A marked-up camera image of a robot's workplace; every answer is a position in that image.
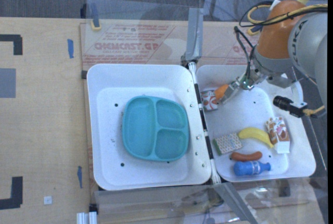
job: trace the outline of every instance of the small white square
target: small white square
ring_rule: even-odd
[[[51,205],[51,204],[52,204],[52,196],[45,196],[44,205]]]

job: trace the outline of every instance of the gray square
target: gray square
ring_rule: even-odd
[[[0,68],[0,98],[16,97],[16,69]]]

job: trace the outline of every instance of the soda can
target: soda can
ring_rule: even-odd
[[[217,100],[214,91],[201,92],[201,101],[205,111],[217,110]]]

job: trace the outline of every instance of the blue bottle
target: blue bottle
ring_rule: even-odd
[[[234,172],[237,176],[257,175],[265,170],[271,170],[270,163],[261,163],[259,161],[237,161],[234,164]]]

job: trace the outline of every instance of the white plastic tub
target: white plastic tub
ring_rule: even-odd
[[[223,84],[231,83],[244,71],[245,66],[202,66],[197,71],[199,89],[200,91],[215,90]],[[211,141],[224,134],[239,132],[246,127],[265,130],[265,122],[273,116],[284,118],[291,137],[289,154],[277,154],[273,148],[267,147],[256,139],[241,140],[243,148],[238,152],[249,154],[261,151],[263,157],[260,161],[271,164],[270,171],[254,176],[236,176],[233,171],[235,161],[230,159],[230,153],[219,156],[213,147],[217,172],[225,180],[240,182],[296,178],[308,177],[314,173],[316,163],[302,120],[275,107],[273,99],[276,95],[290,99],[293,97],[291,88],[283,89],[264,81],[251,91],[239,91],[224,105],[219,104],[218,110],[205,113]]]
[[[211,176],[198,103],[190,72],[177,65],[94,65],[87,74],[94,177],[105,190],[203,184]],[[187,152],[170,162],[129,154],[122,142],[122,115],[133,97],[150,95],[186,110]]]

